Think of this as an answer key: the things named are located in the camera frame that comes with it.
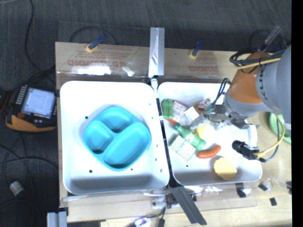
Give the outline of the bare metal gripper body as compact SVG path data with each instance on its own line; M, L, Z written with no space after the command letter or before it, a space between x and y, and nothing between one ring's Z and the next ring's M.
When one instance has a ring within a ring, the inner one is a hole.
M212 112L209 115L209 121L216 124L224 123L226 125L233 125L239 129L248 129L249 124L246 121L246 117L237 114L231 110L228 105L215 105Z

